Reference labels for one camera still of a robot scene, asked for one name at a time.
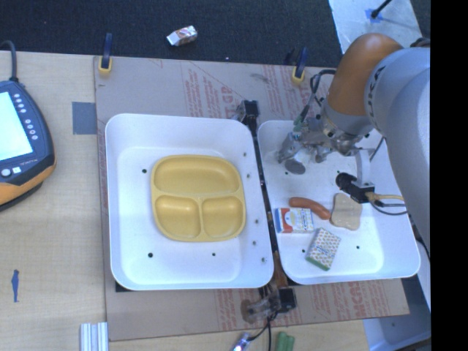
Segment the sausage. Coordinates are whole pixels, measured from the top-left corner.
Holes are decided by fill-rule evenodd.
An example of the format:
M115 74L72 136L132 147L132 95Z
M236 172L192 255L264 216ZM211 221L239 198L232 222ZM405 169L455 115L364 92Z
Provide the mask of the sausage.
M321 219L330 219L331 212L322 204L317 203L306 197L291 197L289 201L290 207L293 208L308 208Z

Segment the cardboard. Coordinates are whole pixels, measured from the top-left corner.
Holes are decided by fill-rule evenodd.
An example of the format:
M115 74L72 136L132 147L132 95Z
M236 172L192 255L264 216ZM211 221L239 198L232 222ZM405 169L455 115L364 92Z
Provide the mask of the cardboard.
M122 289L110 271L105 125L118 113L232 118L242 100L257 100L259 125L293 120L310 96L309 80L320 71L306 68L300 85L293 67L149 58L113 58L111 72L99 72L94 59L99 180L105 263L105 299L109 339L175 336L236 331L264 326L248 323L241 304L260 300L257 289L158 290ZM322 77L317 96L331 79ZM294 286L298 306L278 316L272 326L302 325L407 314L400 279Z

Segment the blue stain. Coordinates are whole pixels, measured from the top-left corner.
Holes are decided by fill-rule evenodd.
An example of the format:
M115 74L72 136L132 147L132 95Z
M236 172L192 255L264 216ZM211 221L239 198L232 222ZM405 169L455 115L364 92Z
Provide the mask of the blue stain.
M18 302L18 285L20 284L20 271L14 270L12 277L13 295L15 297L15 303Z
M372 23L380 23L383 20L382 15L379 13L376 18L372 18L371 14L374 10L373 9L367 9L366 10L366 17L371 20Z

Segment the table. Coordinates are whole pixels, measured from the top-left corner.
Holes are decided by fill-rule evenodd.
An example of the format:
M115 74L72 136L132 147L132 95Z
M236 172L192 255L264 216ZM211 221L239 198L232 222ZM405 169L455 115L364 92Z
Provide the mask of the table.
M38 192L0 213L0 349L79 350L80 324L106 321L97 136L75 135L72 103L95 102L93 56L18 55L18 77L40 106L57 166ZM0 52L0 79L11 55ZM18 301L12 290L19 272ZM361 320L273 328L295 351L366 350ZM116 341L109 350L228 350L240 332ZM249 351L268 349L268 334Z

